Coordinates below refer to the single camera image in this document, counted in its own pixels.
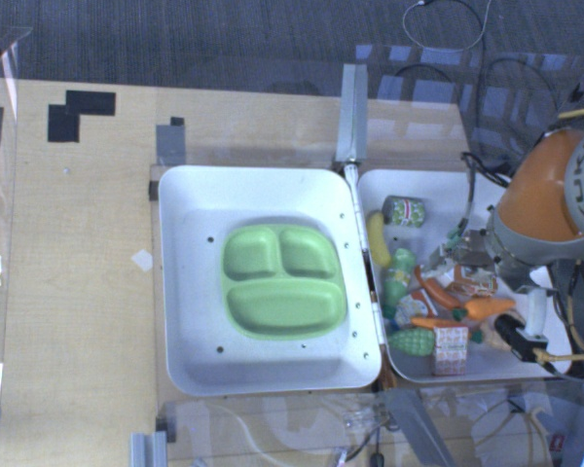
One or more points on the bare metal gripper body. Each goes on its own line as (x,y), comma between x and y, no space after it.
(473,248)

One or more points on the black cylinder on white bracket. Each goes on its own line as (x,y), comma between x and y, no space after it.
(521,341)

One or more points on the green divided plate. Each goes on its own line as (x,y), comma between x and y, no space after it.
(282,304)

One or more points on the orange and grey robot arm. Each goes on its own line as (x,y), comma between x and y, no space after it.
(535,197)

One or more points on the yellow banana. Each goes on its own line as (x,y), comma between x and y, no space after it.
(378,241)

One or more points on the beige bread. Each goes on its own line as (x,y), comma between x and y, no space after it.
(490,336)

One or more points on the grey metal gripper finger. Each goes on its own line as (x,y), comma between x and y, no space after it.
(439,257)
(477,273)

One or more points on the thin black and white rod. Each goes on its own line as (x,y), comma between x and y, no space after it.
(361,241)

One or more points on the light green bottle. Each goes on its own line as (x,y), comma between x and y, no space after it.
(398,280)

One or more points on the white plastic tray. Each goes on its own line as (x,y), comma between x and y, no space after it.
(448,192)
(190,280)

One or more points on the white and orange packet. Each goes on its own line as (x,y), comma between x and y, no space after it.
(413,307)

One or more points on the orange sausage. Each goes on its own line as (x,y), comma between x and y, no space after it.
(440,292)

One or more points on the brown and white carton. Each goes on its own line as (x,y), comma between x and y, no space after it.
(477,287)

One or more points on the green can with red label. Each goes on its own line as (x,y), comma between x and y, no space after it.
(405,212)

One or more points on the orange and white carton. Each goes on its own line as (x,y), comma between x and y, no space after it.
(450,353)

